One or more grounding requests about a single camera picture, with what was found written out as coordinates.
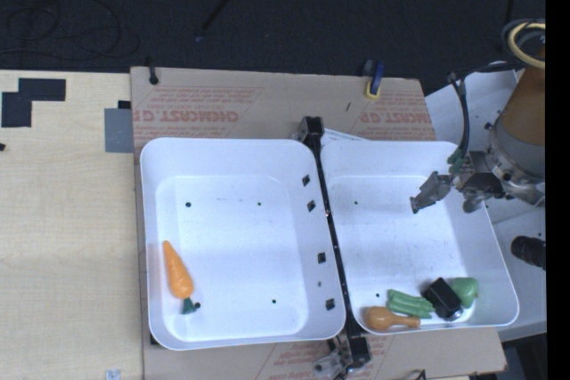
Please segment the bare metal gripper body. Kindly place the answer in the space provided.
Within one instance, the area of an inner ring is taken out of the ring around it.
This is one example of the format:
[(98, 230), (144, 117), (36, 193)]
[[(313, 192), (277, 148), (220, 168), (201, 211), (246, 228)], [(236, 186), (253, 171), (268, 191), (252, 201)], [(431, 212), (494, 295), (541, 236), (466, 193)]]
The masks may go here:
[(517, 164), (502, 150), (456, 150), (452, 155), (452, 184), (463, 194), (485, 200), (518, 199), (530, 206), (545, 206), (545, 179)]

